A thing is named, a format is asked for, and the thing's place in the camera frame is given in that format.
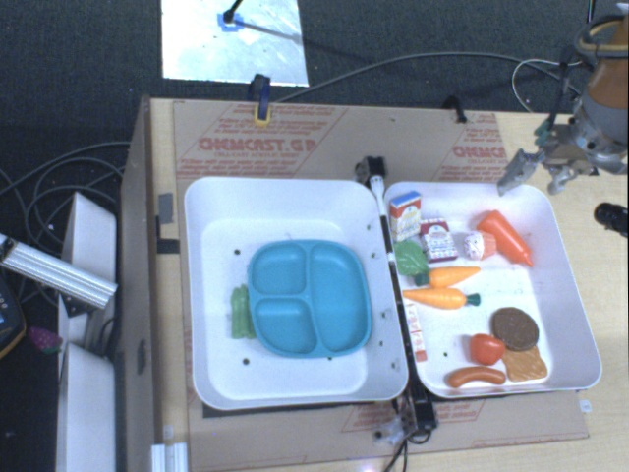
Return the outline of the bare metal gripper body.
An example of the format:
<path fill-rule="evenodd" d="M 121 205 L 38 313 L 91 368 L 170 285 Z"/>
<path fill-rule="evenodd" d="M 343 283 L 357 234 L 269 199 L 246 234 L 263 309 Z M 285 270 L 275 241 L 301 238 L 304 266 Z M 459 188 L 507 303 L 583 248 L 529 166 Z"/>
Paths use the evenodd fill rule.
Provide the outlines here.
<path fill-rule="evenodd" d="M 554 124 L 541 149 L 543 166 L 552 175 L 628 173 L 627 146 L 609 138 L 587 119 L 573 116 L 565 124 Z"/>

